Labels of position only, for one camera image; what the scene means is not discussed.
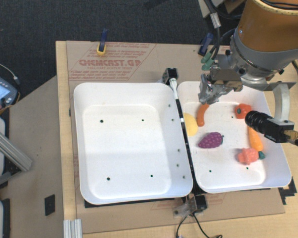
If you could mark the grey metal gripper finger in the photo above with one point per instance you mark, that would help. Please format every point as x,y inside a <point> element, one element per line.
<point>203,90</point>
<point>216,94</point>

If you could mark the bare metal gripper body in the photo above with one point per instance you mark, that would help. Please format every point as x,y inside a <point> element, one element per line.
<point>226,74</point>

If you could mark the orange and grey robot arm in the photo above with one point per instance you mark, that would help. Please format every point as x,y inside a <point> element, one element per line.
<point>268,21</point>

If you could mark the orange sausage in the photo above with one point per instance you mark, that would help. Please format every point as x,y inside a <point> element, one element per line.
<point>201,115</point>

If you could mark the orange bell pepper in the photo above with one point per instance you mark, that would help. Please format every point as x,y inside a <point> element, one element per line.
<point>242,111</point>

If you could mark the yellow lemon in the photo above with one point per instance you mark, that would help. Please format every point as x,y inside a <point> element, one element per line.
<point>190,125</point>

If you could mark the purple grapes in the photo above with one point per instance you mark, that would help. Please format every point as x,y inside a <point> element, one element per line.
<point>209,140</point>

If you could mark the thin black and white rod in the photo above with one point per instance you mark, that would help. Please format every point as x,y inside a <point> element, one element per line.
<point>186,137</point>

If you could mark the orange carrot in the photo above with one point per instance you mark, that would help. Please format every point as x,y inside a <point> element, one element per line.
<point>255,140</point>

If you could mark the pink strawberry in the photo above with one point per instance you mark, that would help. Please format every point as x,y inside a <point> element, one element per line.
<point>247,155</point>

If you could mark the white plastic tray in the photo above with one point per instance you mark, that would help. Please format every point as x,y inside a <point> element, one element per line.
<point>228,172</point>
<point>129,147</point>

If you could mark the brown cardboard board red print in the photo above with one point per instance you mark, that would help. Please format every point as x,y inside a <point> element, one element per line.
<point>129,63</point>

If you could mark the black cylinder on white bracket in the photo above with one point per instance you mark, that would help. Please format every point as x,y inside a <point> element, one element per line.
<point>275,129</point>

